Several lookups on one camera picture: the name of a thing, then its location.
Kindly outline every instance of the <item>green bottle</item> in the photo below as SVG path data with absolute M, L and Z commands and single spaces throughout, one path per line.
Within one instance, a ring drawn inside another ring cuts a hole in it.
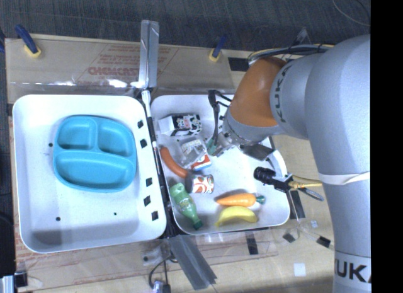
M 196 230 L 202 227 L 203 223 L 197 216 L 195 202 L 184 189 L 184 185 L 182 183 L 173 185 L 169 188 L 169 194 L 175 200 L 179 211 L 192 221 L 193 227 Z

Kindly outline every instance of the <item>dark gray floor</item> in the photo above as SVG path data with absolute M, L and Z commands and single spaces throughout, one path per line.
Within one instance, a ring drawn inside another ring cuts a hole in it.
M 368 23 L 371 0 L 335 0 L 350 17 Z M 226 49 L 286 47 L 306 27 L 313 43 L 338 43 L 367 34 L 368 26 L 342 15 L 332 0 L 0 0 L 0 26 L 16 37 L 33 33 L 138 41 L 141 20 L 160 24 L 160 43 Z M 0 54 L 0 276 L 12 264 L 13 239 L 4 56 Z

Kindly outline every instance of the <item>sausage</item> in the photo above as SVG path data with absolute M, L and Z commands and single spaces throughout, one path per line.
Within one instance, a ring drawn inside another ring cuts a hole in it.
M 165 165 L 177 176 L 185 179 L 186 175 L 188 175 L 188 171 L 179 166 L 175 160 L 172 158 L 171 153 L 167 147 L 162 146 L 159 150 L 159 154 L 161 155 L 161 159 L 164 161 Z

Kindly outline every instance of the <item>yellow banana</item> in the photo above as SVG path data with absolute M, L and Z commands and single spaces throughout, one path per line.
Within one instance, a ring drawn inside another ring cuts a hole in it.
M 233 205 L 231 207 L 225 208 L 221 211 L 218 221 L 215 225 L 218 227 L 223 222 L 227 222 L 231 219 L 241 218 L 248 222 L 256 222 L 258 221 L 258 217 L 254 214 L 254 212 L 247 208 L 239 205 Z

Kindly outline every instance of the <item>blue divided plate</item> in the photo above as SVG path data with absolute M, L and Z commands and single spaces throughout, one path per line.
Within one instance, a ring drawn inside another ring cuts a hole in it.
M 57 129 L 53 165 L 56 177 L 69 187 L 96 192 L 123 190 L 136 174 L 133 133 L 109 118 L 70 116 Z

